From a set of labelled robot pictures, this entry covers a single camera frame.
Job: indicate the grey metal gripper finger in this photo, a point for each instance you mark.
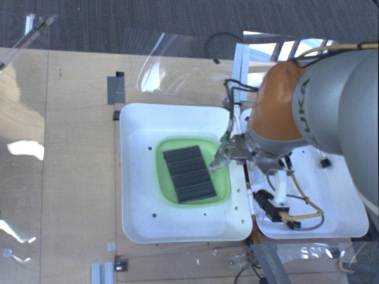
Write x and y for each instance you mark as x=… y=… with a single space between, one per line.
x=225 y=158
x=215 y=163

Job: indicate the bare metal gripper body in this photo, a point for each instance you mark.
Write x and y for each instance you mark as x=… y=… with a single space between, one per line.
x=241 y=149

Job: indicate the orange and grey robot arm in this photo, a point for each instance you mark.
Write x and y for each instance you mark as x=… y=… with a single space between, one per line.
x=325 y=105

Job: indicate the black ribbed rectangular block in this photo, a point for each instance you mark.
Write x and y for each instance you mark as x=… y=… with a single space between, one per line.
x=189 y=174

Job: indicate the thin black and white rod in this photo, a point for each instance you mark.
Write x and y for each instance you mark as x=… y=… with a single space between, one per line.
x=251 y=201

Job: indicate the green plate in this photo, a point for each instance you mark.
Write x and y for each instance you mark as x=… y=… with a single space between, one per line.
x=161 y=176

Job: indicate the white plastic tray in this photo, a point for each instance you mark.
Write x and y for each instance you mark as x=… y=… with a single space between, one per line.
x=142 y=188
x=334 y=194

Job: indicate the small black round object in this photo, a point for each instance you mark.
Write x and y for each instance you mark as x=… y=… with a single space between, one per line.
x=325 y=162

